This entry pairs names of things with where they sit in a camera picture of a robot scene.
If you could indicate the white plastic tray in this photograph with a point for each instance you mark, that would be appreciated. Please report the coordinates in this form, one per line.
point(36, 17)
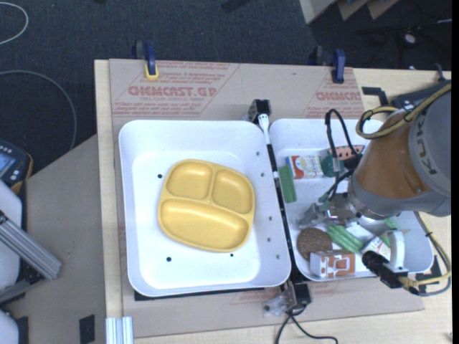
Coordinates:
point(308, 192)
point(143, 206)

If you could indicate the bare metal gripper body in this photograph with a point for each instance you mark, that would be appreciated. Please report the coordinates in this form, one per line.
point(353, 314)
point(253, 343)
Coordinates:
point(346, 210)

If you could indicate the thin black and white rod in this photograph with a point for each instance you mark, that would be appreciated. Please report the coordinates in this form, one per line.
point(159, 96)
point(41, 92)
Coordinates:
point(279, 192)

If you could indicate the white carton with orange print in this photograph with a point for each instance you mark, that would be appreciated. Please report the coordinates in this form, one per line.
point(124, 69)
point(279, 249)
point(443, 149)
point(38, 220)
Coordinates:
point(305, 166)

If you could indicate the green flat stick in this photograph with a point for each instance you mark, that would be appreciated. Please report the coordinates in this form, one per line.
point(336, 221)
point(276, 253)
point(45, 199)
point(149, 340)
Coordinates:
point(287, 185)

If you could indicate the small white and orange bottle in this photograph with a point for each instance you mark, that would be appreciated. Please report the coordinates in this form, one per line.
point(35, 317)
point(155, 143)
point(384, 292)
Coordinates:
point(378, 246)

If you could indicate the brown cardboard board red print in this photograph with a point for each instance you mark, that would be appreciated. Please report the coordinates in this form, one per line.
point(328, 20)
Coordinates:
point(201, 91)

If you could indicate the brown round biscuit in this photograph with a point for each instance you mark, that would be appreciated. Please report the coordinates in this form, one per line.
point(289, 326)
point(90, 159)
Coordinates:
point(312, 243)

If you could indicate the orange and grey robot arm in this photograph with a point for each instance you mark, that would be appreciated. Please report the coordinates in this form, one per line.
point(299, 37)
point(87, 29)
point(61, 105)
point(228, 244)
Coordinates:
point(391, 163)

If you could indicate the green bean pods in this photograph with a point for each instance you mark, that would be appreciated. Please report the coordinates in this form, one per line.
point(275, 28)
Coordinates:
point(344, 239)

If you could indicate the yellow divided plate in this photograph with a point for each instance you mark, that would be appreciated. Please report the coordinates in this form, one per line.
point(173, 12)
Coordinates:
point(204, 210)

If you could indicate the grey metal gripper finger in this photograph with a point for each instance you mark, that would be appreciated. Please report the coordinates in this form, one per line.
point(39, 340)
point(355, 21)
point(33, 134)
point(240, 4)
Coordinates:
point(311, 216)
point(339, 221)

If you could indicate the black cylinder on white bracket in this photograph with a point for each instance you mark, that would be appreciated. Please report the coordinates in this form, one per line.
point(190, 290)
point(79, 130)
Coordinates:
point(392, 253)

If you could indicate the orange and white carton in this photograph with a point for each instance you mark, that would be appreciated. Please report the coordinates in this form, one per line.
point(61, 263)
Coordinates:
point(333, 264)

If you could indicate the watermelon slice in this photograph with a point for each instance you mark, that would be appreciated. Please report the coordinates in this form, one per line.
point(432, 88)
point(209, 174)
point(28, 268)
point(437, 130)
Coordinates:
point(346, 152)

